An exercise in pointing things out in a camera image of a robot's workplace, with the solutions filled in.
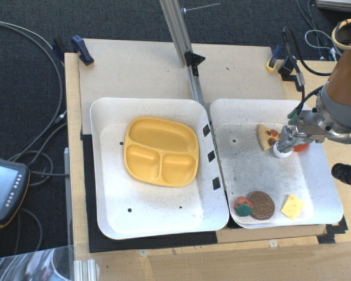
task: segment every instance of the wooden table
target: wooden table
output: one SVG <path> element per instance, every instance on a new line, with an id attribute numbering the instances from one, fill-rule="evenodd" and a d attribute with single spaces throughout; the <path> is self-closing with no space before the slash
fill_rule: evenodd
<path id="1" fill-rule="evenodd" d="M 332 71 L 335 65 L 307 63 L 318 71 Z M 351 280 L 351 187 L 338 180 L 348 230 L 335 235 L 335 244 L 319 244 L 317 235 L 326 233 L 326 226 L 310 225 L 222 229 L 213 245 L 90 253 L 77 54 L 65 55 L 65 68 L 74 253 L 76 260 L 96 260 L 100 280 Z M 327 81 L 302 71 L 307 92 Z M 287 99 L 300 98 L 294 83 L 279 82 Z M 307 102 L 310 107 L 314 103 L 315 98 Z M 323 147 L 330 169 L 339 162 L 351 165 L 351 145 L 326 140 Z"/>

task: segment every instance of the white tray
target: white tray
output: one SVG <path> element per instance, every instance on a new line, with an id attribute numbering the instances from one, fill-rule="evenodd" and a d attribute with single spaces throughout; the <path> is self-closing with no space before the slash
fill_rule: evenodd
<path id="1" fill-rule="evenodd" d="M 334 224 L 342 218 L 342 204 L 321 144 L 312 143 L 303 152 L 279 159 L 271 149 L 263 151 L 258 142 L 258 124 L 280 131 L 298 103 L 220 99 L 210 106 L 230 213 L 244 228 Z M 274 201 L 274 215 L 268 220 L 235 213 L 237 198 L 256 190 L 269 194 Z M 294 220 L 281 212 L 290 194 L 305 203 Z"/>
<path id="2" fill-rule="evenodd" d="M 229 219 L 206 110 L 192 100 L 100 98 L 90 109 L 96 176 L 97 222 L 112 239 L 215 231 Z M 162 187 L 134 180 L 123 158 L 125 134 L 139 116 L 154 116 L 191 127 L 200 147 L 196 178 L 185 187 Z"/>

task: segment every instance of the yellow plate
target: yellow plate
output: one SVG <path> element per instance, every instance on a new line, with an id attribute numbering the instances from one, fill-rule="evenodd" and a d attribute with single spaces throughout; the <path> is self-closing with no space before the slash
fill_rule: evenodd
<path id="1" fill-rule="evenodd" d="M 199 165 L 199 143 L 188 126 L 143 116 L 126 132 L 124 164 L 136 180 L 180 187 L 192 182 Z"/>

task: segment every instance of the white round object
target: white round object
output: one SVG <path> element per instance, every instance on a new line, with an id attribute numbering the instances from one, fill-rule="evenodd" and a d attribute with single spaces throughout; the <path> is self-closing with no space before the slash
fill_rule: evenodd
<path id="1" fill-rule="evenodd" d="M 278 158 L 286 158 L 286 157 L 291 155 L 292 150 L 289 151 L 289 152 L 286 152 L 286 153 L 282 153 L 282 152 L 278 151 L 277 145 L 278 145 L 278 142 L 275 142 L 274 146 L 273 146 L 273 152 L 274 152 L 274 155 L 276 155 L 276 157 L 278 157 Z"/>

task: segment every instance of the black floor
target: black floor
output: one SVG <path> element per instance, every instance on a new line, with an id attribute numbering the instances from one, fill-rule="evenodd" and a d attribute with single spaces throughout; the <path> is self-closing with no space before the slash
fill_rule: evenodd
<path id="1" fill-rule="evenodd" d="M 310 29 L 295 0 L 179 0 L 187 9 L 208 4 L 218 6 L 189 11 L 186 24 L 192 43 L 214 43 L 274 48 L 288 26 L 306 60 L 318 60 L 317 50 L 308 47 L 304 33 Z M 309 0 L 299 0 L 306 7 Z M 318 29 L 330 34 L 349 13 L 320 11 L 311 7 Z M 61 37 L 71 51 L 74 35 L 96 39 L 125 39 L 171 42 L 158 0 L 0 0 L 0 20 L 28 28 L 51 43 Z M 63 78 L 63 67 L 57 62 Z M 0 26 L 0 157 L 17 154 L 48 125 L 59 102 L 56 71 L 44 52 L 26 37 Z M 66 109 L 64 97 L 60 112 Z M 53 126 L 33 150 L 39 149 L 55 130 Z M 63 151 L 67 131 L 63 128 L 44 149 L 53 161 L 54 172 L 64 170 Z M 21 161 L 27 162 L 33 155 Z M 41 157 L 32 170 L 49 169 Z M 33 177 L 31 182 L 39 181 Z M 41 222 L 40 249 L 67 245 L 64 177 L 52 177 L 31 187 L 23 207 Z M 0 230 L 0 257 L 13 255 L 18 218 Z M 38 244 L 38 226 L 21 212 L 17 253 L 33 251 Z"/>

